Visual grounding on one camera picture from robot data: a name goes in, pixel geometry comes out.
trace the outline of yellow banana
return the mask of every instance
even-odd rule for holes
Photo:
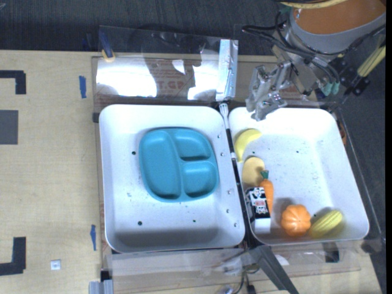
[[[313,238],[319,238],[335,228],[342,219],[343,215],[340,211],[332,210],[314,222],[308,234]]]
[[[234,143],[234,151],[238,162],[242,162],[243,154],[247,144],[255,139],[258,139],[260,136],[262,136],[262,133],[257,129],[245,130],[238,136]]]

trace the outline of blue divided plate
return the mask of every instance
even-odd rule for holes
[[[219,182],[211,144],[193,129],[149,131],[140,141],[139,163],[147,191],[163,202],[204,198]]]

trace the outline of carrot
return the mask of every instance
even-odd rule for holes
[[[264,187],[265,198],[267,199],[267,205],[269,213],[272,214],[272,205],[274,201],[274,185],[268,179],[268,170],[263,170],[260,172],[263,180],[260,182],[259,186]]]

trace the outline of white tray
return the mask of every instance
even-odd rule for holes
[[[138,147],[158,127],[188,127],[213,147],[219,185],[191,202],[162,202],[145,189]],[[223,248],[244,238],[244,218],[221,115],[209,107],[110,105],[99,116],[105,234],[118,252]]]
[[[367,235],[368,217],[332,115],[315,108],[280,108],[257,122],[246,108],[236,108],[230,112],[229,122],[233,139],[248,128],[262,133],[248,144],[243,157],[244,161],[249,156],[263,159],[274,184],[271,232],[254,232],[259,241],[276,245],[356,240]],[[239,175],[242,167],[239,163]],[[340,210],[344,220],[333,234],[320,239],[291,238],[279,224],[289,204],[304,205],[312,221],[330,209]]]

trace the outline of toy vegetable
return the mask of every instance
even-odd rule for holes
[[[267,205],[269,213],[272,214],[272,205],[274,201],[274,185],[268,179],[268,170],[263,170],[260,172],[263,180],[260,182],[259,186],[264,187],[265,198],[267,199]]]
[[[263,177],[260,174],[265,169],[264,161],[258,157],[249,157],[244,161],[242,182],[245,187],[258,187]]]
[[[319,238],[337,227],[342,219],[343,215],[339,210],[331,210],[313,223],[309,229],[309,235],[313,238]]]
[[[282,213],[282,228],[290,236],[303,236],[311,227],[311,215],[303,205],[288,205]]]

